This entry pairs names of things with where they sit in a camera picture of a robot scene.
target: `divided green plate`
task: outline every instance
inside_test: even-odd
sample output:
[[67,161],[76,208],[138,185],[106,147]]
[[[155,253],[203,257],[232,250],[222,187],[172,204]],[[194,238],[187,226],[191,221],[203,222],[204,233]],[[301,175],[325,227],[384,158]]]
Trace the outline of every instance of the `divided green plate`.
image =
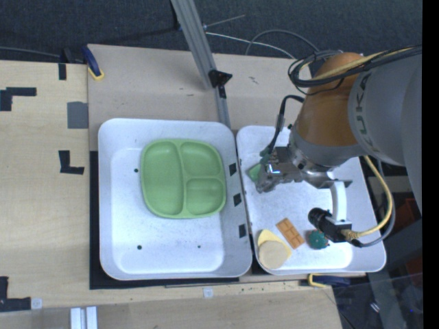
[[226,203],[222,159],[208,143],[162,139],[141,155],[143,198],[151,212],[167,218],[197,218]]

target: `black clamp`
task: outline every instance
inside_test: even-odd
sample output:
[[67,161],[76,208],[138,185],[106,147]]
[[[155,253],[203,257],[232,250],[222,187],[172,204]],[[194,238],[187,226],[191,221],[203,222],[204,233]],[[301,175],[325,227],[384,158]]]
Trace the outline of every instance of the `black clamp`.
[[227,98],[224,85],[231,79],[232,76],[233,75],[229,73],[221,72],[216,69],[209,71],[209,79],[211,80],[211,84],[214,88],[218,87],[218,91],[220,93],[219,97],[222,99]]
[[0,312],[30,310],[31,299],[8,299],[8,277],[0,277]]

